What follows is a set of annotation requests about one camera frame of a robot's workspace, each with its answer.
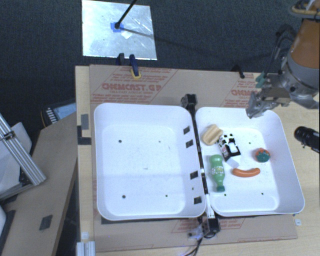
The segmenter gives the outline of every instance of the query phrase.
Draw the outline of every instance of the black carpet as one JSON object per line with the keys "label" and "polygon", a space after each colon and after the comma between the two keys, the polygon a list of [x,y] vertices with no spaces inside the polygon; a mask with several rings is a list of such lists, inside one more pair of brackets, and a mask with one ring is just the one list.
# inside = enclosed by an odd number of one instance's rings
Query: black carpet
{"label": "black carpet", "polygon": [[[130,3],[130,0],[110,1]],[[149,5],[157,61],[146,67],[261,72],[287,23],[292,0],[139,0]],[[23,122],[32,136],[43,127],[40,110],[75,96],[75,66],[114,65],[111,58],[82,56],[80,0],[0,1],[0,113]],[[279,62],[272,72],[279,69]]]}

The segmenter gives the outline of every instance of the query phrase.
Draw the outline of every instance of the metal plate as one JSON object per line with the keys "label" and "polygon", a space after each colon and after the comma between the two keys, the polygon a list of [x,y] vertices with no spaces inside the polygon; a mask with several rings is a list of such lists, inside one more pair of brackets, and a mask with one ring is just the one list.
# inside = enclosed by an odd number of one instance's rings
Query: metal plate
{"label": "metal plate", "polygon": [[149,6],[134,5],[121,23],[112,29],[129,4],[82,0],[83,55],[157,60],[154,31]]}

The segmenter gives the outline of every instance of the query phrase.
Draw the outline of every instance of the empty white tray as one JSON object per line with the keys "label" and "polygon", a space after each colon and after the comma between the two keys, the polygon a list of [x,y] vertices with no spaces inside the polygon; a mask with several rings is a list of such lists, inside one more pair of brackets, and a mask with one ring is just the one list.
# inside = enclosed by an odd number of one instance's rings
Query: empty white tray
{"label": "empty white tray", "polygon": [[206,201],[191,115],[179,106],[94,111],[97,207],[113,221],[200,216]]}
{"label": "empty white tray", "polygon": [[[239,169],[260,168],[253,177],[238,177],[223,161],[225,192],[216,192],[209,157],[220,154],[218,144],[208,146],[200,141],[210,204],[222,216],[291,214],[303,210],[305,200],[289,151],[280,118],[266,111],[259,118],[249,119],[245,109],[202,107],[196,112],[200,138],[210,125],[217,125],[224,134],[232,134],[241,152]],[[264,148],[270,160],[260,163],[255,152]]]}

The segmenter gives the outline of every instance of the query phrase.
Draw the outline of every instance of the toy sausage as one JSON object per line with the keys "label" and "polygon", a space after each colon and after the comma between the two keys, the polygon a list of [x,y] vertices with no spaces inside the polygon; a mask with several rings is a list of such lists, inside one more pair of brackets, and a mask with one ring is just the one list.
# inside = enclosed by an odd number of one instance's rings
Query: toy sausage
{"label": "toy sausage", "polygon": [[234,168],[232,170],[233,175],[238,176],[238,177],[253,177],[256,176],[260,173],[260,169],[259,168],[254,168],[251,170],[240,170],[238,168]]}

